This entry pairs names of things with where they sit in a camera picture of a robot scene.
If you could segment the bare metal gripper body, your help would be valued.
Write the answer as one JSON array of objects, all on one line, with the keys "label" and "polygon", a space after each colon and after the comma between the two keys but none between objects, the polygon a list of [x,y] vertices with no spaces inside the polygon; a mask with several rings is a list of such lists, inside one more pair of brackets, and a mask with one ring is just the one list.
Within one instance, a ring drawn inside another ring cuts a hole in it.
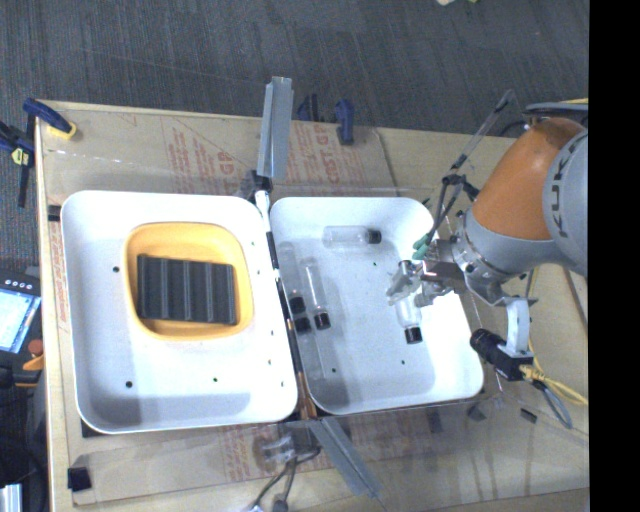
[{"label": "bare metal gripper body", "polygon": [[504,274],[457,238],[431,243],[423,260],[422,281],[441,281],[451,287],[450,293],[471,293],[487,305],[504,302]]}]

